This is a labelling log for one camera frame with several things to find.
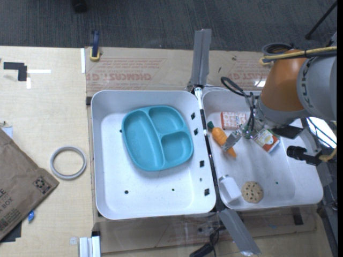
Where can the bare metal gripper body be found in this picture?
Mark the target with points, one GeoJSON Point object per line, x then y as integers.
{"type": "Point", "coordinates": [254, 124]}

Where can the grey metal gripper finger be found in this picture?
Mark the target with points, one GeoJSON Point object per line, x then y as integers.
{"type": "Point", "coordinates": [231, 141]}

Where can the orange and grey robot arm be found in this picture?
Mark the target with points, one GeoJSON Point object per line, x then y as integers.
{"type": "Point", "coordinates": [284, 90]}

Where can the orange carrot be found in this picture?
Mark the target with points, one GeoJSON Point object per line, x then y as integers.
{"type": "Point", "coordinates": [218, 135]}

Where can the white and orange carton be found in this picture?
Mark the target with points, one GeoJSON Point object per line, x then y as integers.
{"type": "Point", "coordinates": [268, 140]}

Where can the orange and white packet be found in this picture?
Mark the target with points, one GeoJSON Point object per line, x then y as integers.
{"type": "Point", "coordinates": [232, 120]}

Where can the white plastic bottle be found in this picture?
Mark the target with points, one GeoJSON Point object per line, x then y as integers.
{"type": "Point", "coordinates": [230, 188]}

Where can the white plastic tray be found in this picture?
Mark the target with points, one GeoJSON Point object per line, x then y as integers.
{"type": "Point", "coordinates": [270, 175]}
{"type": "Point", "coordinates": [150, 191]}

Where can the tan round biscuit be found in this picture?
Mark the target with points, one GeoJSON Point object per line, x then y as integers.
{"type": "Point", "coordinates": [252, 192]}

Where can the blue divided plate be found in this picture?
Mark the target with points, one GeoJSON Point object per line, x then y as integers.
{"type": "Point", "coordinates": [150, 140]}

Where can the brown cardboard board, red print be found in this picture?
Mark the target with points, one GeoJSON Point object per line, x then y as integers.
{"type": "Point", "coordinates": [150, 71]}

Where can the brown paper bag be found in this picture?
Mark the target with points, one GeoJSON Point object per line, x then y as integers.
{"type": "Point", "coordinates": [18, 181]}

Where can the black cylinder on white bracket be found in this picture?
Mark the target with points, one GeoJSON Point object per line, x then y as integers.
{"type": "Point", "coordinates": [297, 152]}

